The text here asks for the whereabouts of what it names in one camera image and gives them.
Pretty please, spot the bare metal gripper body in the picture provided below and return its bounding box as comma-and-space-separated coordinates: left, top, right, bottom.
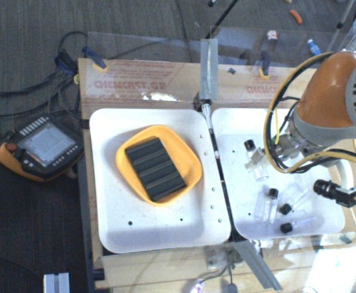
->
266, 132, 308, 162

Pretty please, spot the yellow plate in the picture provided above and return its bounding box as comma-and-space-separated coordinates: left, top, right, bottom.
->
115, 124, 204, 208

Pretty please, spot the orange sausage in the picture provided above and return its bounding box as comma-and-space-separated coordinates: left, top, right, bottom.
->
289, 9, 304, 25

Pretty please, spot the clear bottle with black cap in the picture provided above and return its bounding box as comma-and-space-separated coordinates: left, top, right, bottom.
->
279, 188, 310, 216
243, 139, 270, 183
280, 214, 320, 234
254, 187, 280, 225

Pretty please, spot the black cylinder on white bracket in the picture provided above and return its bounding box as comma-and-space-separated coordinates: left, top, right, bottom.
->
313, 159, 356, 209

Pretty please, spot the white plastic tray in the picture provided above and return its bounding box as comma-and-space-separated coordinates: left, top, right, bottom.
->
88, 107, 232, 254
210, 107, 346, 241

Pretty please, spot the brown cardboard board red print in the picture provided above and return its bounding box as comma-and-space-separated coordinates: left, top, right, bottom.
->
77, 57, 356, 290

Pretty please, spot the black ribbed block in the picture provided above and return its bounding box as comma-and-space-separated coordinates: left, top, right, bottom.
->
124, 136, 188, 203

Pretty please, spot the thin black and white rod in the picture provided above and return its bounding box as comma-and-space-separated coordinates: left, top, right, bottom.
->
201, 103, 238, 241

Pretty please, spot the blue bottle with white cap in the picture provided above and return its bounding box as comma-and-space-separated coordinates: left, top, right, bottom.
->
307, 38, 322, 56

